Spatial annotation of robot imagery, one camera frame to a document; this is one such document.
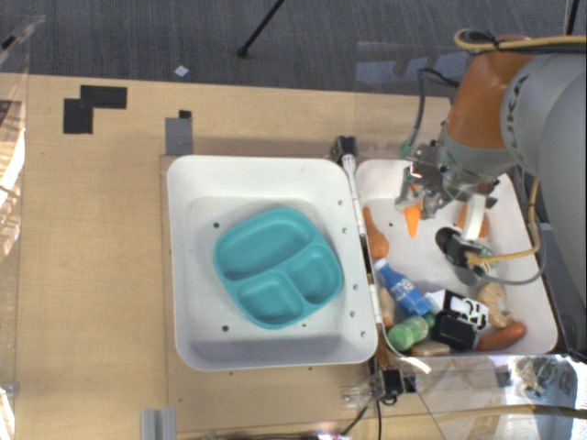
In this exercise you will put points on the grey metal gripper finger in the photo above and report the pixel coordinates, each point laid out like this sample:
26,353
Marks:
407,196
432,205

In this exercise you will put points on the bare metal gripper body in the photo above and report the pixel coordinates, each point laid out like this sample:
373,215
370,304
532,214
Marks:
438,168

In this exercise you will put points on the small orange carrot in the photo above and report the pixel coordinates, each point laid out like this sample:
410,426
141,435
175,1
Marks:
413,223

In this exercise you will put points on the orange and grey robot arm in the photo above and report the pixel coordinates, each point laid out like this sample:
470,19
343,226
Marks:
546,117

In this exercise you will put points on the white plastic tray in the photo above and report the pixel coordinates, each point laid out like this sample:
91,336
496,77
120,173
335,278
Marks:
422,264
202,323

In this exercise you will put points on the blue bottle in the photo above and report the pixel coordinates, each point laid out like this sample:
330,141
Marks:
403,291

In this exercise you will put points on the beige toy croissant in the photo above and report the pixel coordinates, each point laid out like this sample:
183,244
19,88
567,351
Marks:
493,298

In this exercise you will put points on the beige toy bread roll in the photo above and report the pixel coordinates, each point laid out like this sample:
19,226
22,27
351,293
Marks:
387,307

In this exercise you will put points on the black and white carton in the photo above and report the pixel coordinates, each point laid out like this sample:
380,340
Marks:
472,310

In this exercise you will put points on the black box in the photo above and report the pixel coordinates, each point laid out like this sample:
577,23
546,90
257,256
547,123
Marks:
454,333

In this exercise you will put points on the green bottle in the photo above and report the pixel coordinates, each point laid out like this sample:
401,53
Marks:
406,335

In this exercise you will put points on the brown biscuit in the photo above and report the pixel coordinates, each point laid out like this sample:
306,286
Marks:
430,348

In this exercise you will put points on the red-brown sausage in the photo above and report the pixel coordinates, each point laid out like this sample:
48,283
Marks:
502,336

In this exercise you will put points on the teal divided plate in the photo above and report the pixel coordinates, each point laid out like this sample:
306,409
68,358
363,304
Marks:
261,245

